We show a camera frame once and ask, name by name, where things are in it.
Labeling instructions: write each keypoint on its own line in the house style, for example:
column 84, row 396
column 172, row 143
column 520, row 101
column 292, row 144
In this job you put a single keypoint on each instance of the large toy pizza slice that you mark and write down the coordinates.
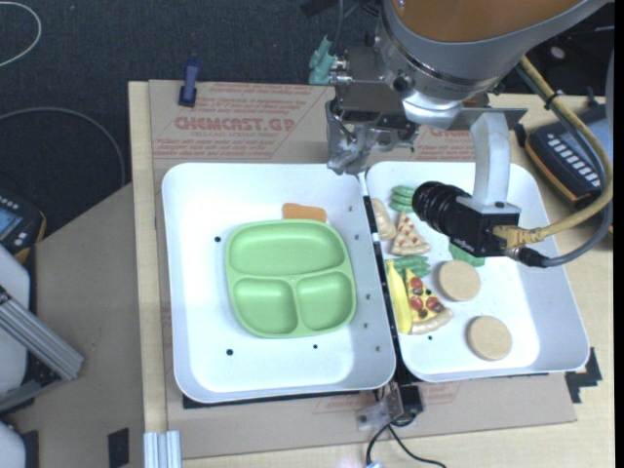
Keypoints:
column 424, row 305

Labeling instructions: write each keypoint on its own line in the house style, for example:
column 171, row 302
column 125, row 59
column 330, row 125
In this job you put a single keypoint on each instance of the tan round biscuit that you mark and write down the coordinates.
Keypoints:
column 459, row 281
column 489, row 338

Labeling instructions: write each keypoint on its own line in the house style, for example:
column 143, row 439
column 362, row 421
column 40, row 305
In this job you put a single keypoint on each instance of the black cylinder on white bracket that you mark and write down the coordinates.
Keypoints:
column 480, row 220

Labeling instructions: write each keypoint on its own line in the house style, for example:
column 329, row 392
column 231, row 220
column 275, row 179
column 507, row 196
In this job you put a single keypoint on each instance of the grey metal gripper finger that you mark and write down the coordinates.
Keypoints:
column 337, row 144
column 363, row 146

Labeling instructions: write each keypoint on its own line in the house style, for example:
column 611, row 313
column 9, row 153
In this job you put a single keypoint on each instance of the beige toy pastry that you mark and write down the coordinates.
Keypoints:
column 384, row 222

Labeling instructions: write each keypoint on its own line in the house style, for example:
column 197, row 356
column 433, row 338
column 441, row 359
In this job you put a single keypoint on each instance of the green toy vegetable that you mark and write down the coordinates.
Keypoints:
column 470, row 260

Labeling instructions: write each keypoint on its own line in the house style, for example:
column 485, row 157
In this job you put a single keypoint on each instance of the small toy pizza slice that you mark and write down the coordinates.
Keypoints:
column 407, row 239

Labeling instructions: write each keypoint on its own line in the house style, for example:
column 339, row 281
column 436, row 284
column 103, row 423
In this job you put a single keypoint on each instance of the yellow banana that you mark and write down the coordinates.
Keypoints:
column 397, row 300

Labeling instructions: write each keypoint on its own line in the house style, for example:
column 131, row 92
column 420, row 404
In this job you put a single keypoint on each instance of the green divided plate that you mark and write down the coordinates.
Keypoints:
column 287, row 261

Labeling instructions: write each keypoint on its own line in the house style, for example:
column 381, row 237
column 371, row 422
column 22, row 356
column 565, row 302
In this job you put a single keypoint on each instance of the brown cardboard board red print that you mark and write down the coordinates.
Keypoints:
column 234, row 129

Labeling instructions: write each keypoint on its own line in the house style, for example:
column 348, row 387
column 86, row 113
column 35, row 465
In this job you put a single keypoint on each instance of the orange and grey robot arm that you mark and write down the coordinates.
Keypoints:
column 468, row 3

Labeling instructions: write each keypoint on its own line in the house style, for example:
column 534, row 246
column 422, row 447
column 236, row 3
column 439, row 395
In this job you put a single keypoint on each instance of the green toy beans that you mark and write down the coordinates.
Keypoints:
column 412, row 263

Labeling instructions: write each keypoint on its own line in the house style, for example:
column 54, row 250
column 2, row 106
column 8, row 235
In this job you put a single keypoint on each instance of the white plastic tray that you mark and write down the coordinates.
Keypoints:
column 205, row 271
column 531, row 305

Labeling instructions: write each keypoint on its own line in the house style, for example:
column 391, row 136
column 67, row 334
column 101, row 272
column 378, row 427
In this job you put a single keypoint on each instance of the green toy pea pods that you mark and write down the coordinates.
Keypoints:
column 402, row 199

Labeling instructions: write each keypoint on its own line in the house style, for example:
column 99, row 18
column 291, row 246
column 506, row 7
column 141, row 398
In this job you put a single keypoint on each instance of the orange toy bread slice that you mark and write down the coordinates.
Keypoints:
column 302, row 211

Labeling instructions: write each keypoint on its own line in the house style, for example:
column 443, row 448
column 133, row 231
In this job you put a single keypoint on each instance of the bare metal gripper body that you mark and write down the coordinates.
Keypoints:
column 370, row 90

